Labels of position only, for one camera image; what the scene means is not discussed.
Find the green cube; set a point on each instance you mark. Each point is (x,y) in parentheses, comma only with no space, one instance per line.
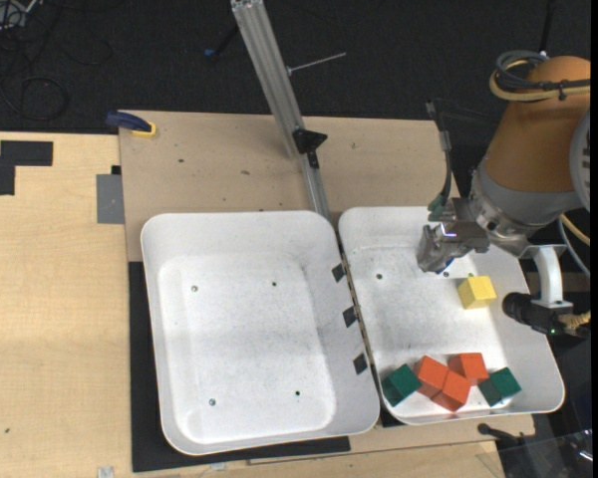
(503,385)
(399,384)

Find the brown flat board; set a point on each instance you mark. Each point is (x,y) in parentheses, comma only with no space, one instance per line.
(219,172)

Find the yellow cube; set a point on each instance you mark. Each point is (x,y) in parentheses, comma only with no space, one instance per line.
(476,292)

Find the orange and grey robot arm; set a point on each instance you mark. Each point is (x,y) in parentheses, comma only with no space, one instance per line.
(533,142)

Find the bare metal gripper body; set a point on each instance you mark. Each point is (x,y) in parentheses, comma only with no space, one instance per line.
(473,234)

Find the white plastic tray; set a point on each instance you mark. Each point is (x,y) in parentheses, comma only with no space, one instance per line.
(249,336)
(418,316)

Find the black cylinder on white bracket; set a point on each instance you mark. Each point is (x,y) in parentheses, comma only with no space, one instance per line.
(548,287)

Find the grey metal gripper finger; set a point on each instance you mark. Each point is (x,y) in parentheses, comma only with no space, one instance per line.
(427,249)
(446,259)

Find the orange cube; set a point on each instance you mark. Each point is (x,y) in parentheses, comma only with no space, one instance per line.
(471,365)
(430,374)
(454,391)

